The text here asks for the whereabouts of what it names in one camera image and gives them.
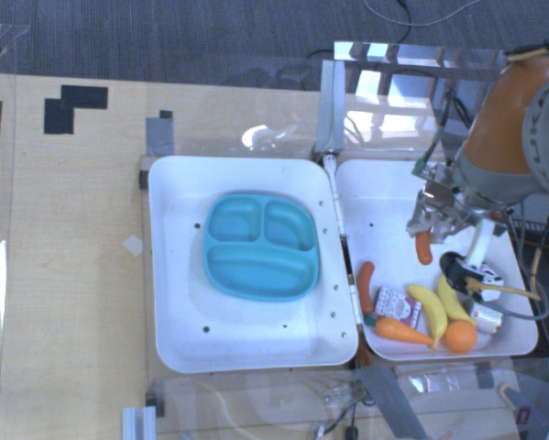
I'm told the white and black carton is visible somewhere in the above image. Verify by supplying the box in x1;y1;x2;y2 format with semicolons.
477;263;505;303

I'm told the orange toy fruit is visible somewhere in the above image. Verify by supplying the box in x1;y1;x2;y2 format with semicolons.
444;319;479;356

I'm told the small white can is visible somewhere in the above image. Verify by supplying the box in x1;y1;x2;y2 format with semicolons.
467;302;505;336

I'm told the pink and white carton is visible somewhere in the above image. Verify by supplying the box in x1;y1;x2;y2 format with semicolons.
373;285;423;327

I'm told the white plastic tray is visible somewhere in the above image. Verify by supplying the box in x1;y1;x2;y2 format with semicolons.
335;158;541;363
147;155;360;376

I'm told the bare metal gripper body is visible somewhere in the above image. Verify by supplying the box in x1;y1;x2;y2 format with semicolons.
419;162;505;229

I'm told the orange toy carrot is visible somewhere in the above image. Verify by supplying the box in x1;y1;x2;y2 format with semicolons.
364;314;436;349

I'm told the orange toy sausage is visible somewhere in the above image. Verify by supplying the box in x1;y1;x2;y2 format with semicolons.
414;229;434;266
357;260;377;316

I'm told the yellow banana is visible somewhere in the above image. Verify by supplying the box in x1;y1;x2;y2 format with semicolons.
406;282;450;352
435;274;478;329

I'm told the blue divided plate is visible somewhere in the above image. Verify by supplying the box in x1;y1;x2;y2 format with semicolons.
202;192;322;303

